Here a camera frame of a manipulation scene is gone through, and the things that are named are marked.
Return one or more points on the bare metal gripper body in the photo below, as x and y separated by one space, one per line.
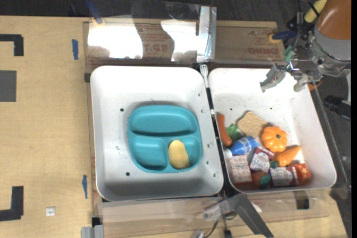
305 65

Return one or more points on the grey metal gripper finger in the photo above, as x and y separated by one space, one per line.
274 76
301 84

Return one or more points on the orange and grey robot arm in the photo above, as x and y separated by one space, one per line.
334 16

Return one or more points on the white plastic tray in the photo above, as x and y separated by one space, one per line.
111 120
301 114

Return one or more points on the tan bread slice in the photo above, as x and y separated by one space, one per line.
251 124

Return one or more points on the orange pumpkin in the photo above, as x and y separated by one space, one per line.
274 138

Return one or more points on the thin black and white rod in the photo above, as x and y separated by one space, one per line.
209 97

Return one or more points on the green broccoli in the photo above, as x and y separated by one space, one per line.
233 132

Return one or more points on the orange carrot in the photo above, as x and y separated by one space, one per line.
288 156

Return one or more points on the orange sausage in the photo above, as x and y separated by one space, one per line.
223 131

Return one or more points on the blue and white bottle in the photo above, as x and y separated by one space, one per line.
244 145

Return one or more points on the white and purple carton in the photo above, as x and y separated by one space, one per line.
259 162

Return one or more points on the red can with star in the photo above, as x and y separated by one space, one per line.
303 172

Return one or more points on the white and maroon carton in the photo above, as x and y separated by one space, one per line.
281 176

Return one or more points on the white and pink carton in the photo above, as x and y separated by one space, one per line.
239 170

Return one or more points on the red strawberry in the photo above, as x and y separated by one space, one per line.
260 179

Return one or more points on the blue divided plate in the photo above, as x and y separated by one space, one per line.
161 122

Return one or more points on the yellow potato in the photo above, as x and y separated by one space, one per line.
178 154

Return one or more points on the black cylinder on white bracket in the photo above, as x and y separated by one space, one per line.
336 106

